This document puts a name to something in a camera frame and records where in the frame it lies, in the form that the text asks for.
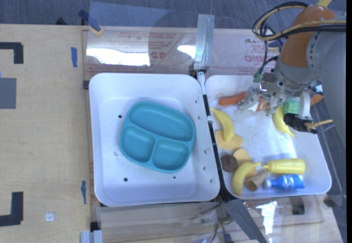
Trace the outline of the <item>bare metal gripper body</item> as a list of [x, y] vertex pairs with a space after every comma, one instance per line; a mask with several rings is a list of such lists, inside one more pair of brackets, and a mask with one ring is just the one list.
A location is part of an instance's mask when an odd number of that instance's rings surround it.
[[270, 96], [299, 97], [311, 84], [311, 75], [305, 72], [263, 73], [259, 83], [260, 90]]

